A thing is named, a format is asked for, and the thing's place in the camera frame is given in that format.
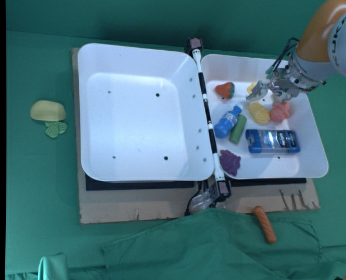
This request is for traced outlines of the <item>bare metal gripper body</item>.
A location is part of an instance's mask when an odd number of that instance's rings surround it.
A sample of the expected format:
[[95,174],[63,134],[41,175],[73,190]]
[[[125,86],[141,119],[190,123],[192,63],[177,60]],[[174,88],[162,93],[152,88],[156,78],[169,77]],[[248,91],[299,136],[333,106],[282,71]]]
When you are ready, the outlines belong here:
[[270,83],[268,88],[272,91],[274,98],[294,98],[306,91],[306,88],[302,87],[304,83],[301,82],[303,75],[289,65],[277,68],[275,71],[271,66],[265,73]]

